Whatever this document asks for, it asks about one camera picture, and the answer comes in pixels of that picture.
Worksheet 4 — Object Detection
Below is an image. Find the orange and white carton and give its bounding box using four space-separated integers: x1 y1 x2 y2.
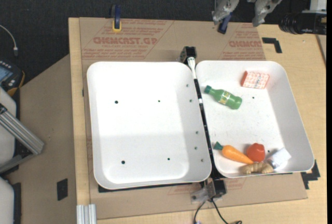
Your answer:
240 71 270 90

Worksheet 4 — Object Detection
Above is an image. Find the brown cardboard board red print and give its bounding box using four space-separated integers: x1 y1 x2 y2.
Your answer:
79 17 316 220

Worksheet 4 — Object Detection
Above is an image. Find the green bottle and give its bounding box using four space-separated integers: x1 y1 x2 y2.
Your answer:
203 85 243 110

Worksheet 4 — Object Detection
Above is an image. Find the thin black and white rod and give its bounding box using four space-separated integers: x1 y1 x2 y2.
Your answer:
187 56 216 180

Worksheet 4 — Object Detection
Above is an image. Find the white plastic tray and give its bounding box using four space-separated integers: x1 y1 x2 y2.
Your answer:
194 60 315 179
86 61 213 190

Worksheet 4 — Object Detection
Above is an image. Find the red tomato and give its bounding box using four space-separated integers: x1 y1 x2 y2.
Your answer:
246 143 266 163

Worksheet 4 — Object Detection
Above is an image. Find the orange carrot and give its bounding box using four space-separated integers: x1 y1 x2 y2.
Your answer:
213 141 254 165

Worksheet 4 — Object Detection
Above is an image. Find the white packet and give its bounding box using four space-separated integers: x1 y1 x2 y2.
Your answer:
267 147 292 170

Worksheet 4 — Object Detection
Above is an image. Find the tan croissant bread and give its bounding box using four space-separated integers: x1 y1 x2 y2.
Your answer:
242 162 274 175

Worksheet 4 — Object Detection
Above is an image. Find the black cylinder on white bracket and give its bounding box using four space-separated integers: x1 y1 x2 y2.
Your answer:
279 0 327 36

